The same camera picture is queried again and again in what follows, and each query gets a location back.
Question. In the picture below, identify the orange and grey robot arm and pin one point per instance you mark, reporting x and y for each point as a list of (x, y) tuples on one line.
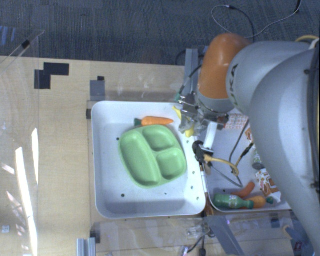
[(275, 100)]

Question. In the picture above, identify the white plastic tray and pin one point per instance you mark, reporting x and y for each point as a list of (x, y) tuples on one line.
[(150, 200), (222, 185)]

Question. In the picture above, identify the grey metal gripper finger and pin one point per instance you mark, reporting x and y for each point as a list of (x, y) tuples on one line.
[(200, 127), (185, 124)]

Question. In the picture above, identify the green bottle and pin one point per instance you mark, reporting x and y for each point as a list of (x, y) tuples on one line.
[(227, 200)]

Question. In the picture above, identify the white and orange packet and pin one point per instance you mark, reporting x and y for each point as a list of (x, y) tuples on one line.
[(236, 121)]

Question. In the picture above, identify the orange sausage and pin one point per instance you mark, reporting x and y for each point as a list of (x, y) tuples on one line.
[(246, 190)]

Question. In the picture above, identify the orange and white carton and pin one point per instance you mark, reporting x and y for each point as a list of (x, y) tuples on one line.
[(249, 136), (267, 183)]

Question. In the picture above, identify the yellow banana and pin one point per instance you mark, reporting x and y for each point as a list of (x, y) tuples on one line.
[(190, 132)]

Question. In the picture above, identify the thin black and white rod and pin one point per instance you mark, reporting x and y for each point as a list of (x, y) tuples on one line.
[(202, 170)]

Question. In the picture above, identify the clear plastic bottle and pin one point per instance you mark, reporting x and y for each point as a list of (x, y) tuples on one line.
[(257, 160)]

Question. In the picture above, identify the green divided plate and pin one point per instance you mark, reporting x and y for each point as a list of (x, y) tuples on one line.
[(140, 155)]

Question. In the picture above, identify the black cylinder on white bracket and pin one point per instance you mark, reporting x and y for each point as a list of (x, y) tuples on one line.
[(202, 151)]

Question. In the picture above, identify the orange carrot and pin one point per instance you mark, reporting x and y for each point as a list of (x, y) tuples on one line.
[(155, 121), (258, 202)]

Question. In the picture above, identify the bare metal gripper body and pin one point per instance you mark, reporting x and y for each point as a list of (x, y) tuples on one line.
[(192, 108)]

